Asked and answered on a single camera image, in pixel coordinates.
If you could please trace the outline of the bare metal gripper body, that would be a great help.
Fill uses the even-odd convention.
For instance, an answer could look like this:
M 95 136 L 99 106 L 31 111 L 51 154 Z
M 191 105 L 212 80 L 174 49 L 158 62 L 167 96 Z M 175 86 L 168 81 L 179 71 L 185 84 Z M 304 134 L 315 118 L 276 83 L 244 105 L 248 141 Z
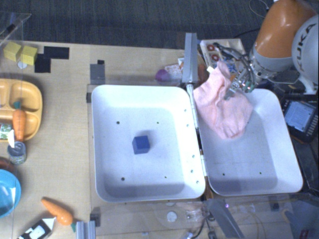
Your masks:
M 256 77 L 251 68 L 244 68 L 233 79 L 233 93 L 241 90 L 251 93 L 256 87 Z

